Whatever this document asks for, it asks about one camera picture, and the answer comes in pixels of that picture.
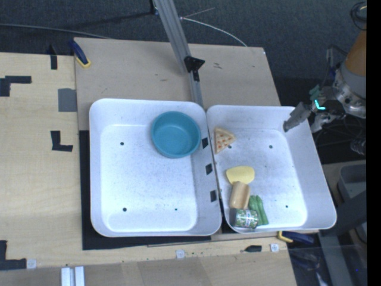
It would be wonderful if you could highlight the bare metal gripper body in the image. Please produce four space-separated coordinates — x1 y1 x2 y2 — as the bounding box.
311 79 367 119

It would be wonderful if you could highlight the white plastic tray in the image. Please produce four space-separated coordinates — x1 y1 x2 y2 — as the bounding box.
205 104 338 235
89 98 223 238

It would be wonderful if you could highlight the toy pizza slice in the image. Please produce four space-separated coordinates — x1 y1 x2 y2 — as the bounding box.
213 126 237 155

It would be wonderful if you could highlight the yellow toy crisp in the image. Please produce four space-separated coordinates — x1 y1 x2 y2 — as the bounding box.
225 165 256 186

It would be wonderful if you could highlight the green toy asparagus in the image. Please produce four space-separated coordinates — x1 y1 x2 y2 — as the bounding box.
248 194 270 227

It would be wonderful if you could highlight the teal bowl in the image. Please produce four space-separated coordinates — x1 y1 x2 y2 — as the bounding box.
150 110 202 160

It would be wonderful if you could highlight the pale brown flat board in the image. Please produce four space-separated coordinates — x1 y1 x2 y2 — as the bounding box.
73 36 288 248

